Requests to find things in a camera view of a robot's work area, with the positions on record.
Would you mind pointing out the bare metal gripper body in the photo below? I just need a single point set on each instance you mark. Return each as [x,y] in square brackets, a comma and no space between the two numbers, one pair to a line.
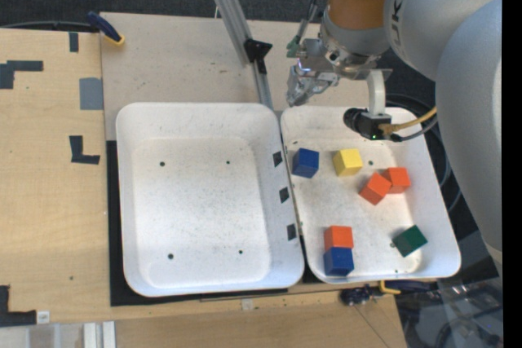
[322,55]

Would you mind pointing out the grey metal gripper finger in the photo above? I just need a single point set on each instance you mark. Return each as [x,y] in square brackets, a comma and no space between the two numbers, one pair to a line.
[316,86]
[294,87]

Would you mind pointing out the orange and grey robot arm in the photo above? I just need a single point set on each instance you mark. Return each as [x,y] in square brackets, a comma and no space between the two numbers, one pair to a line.
[448,53]

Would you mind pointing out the blue cube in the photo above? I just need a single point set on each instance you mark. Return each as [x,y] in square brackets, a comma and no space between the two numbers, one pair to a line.
[338,261]
[305,163]

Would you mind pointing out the yellow cube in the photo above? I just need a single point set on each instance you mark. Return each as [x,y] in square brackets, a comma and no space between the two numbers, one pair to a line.
[347,162]

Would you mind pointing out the orange cube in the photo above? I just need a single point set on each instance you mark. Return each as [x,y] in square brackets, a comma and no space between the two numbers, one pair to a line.
[400,178]
[374,188]
[338,237]

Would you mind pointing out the pale wood board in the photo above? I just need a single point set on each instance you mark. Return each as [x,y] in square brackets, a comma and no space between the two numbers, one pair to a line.
[175,61]

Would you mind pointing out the white plastic tray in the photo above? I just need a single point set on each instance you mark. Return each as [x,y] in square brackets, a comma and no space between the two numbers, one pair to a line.
[346,212]
[200,208]

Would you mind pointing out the green cube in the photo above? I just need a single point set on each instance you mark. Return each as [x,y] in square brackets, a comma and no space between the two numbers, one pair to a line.
[410,241]

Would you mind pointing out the black cylinder on white bracket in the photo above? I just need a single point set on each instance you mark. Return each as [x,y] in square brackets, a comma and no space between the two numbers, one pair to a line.
[369,122]

